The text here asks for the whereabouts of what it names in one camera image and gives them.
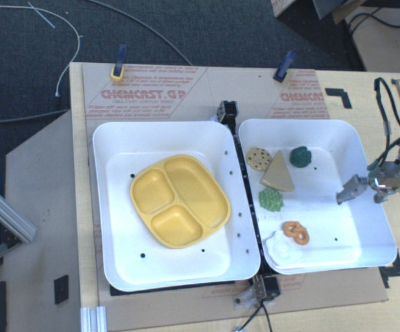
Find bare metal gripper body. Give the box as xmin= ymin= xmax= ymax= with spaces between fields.
xmin=368 ymin=158 xmax=400 ymax=196

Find white plastic tray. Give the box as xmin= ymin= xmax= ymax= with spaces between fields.
xmin=92 ymin=120 xmax=262 ymax=293
xmin=237 ymin=118 xmax=399 ymax=276

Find dark green broccoli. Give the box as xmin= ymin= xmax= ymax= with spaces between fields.
xmin=289 ymin=145 xmax=313 ymax=168

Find orange pretzel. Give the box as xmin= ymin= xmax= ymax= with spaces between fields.
xmin=282 ymin=220 xmax=311 ymax=246

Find tan cheese wedge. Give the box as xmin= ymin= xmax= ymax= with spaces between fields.
xmin=260 ymin=149 xmax=296 ymax=193

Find light green round peas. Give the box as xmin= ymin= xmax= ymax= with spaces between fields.
xmin=257 ymin=187 xmax=285 ymax=213

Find white fried egg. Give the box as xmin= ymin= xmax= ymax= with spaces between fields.
xmin=264 ymin=230 xmax=304 ymax=264

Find tan chocolate chip biscuit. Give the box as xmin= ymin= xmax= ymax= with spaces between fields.
xmin=245 ymin=146 xmax=273 ymax=172

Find thin black rod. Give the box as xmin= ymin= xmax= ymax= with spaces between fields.
xmin=232 ymin=122 xmax=267 ymax=279

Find yellow divided plate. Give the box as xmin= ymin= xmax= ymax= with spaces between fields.
xmin=129 ymin=154 xmax=232 ymax=250

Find brown cardboard board, red print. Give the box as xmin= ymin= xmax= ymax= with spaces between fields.
xmin=81 ymin=63 xmax=390 ymax=313

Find black block with wires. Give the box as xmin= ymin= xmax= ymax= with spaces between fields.
xmin=253 ymin=275 xmax=282 ymax=302
xmin=217 ymin=100 xmax=239 ymax=125

